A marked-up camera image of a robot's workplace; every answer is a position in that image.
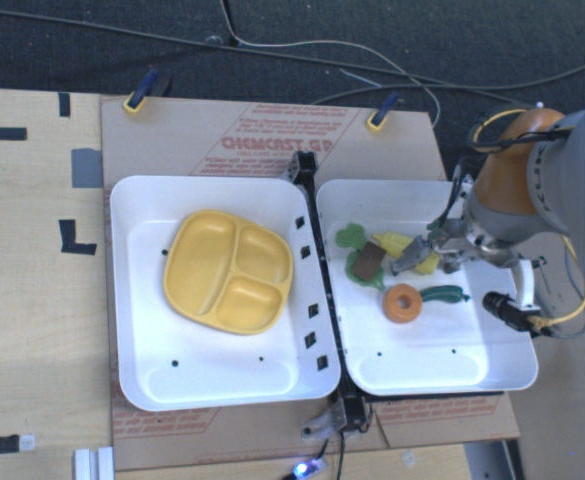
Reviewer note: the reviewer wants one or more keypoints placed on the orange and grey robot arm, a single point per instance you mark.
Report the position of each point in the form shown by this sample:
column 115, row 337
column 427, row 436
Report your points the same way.
column 509, row 183

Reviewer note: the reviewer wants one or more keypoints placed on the green leafy toy vegetable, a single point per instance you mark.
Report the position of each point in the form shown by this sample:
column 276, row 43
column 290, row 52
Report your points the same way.
column 372, row 283

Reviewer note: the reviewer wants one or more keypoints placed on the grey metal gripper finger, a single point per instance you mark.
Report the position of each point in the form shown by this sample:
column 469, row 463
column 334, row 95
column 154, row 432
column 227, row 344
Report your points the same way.
column 412, row 256
column 452, row 264

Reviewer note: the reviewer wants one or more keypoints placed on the brown rectangular block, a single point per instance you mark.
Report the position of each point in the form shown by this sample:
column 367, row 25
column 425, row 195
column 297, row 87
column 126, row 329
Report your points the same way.
column 368, row 261

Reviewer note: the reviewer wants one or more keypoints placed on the black cylinder on white bracket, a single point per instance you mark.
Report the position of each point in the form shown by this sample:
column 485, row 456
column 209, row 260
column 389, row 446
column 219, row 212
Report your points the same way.
column 509, row 310

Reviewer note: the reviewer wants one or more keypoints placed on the green broccoli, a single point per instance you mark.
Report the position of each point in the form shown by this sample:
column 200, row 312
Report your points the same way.
column 349, row 235

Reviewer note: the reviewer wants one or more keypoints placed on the yellow divided plate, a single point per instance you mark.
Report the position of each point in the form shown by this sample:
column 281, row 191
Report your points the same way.
column 227, row 273

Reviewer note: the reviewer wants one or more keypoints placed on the orange doughnut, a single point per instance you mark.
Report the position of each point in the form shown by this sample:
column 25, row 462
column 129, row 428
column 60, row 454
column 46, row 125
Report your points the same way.
column 394, row 313

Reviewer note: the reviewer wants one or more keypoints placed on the dark green toy pepper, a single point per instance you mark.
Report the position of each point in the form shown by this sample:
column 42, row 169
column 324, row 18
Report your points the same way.
column 442, row 294

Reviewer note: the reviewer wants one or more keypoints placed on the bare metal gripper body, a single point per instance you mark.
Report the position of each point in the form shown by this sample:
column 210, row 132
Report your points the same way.
column 477, row 245

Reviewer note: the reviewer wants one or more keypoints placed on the thin black rod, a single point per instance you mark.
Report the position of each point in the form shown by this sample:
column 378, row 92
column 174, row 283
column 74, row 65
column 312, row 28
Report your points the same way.
column 325, row 278

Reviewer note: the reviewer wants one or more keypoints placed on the brown cardboard board red print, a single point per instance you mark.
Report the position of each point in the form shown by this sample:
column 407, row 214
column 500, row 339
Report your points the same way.
column 182, row 138

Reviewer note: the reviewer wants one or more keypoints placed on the yellow squeeze bottle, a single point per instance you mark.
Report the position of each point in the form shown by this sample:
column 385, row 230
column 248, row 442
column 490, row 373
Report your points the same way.
column 396, row 244

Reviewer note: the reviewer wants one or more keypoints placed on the white plastic tray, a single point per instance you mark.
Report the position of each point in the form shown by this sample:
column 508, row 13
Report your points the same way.
column 422, row 358
column 222, row 368

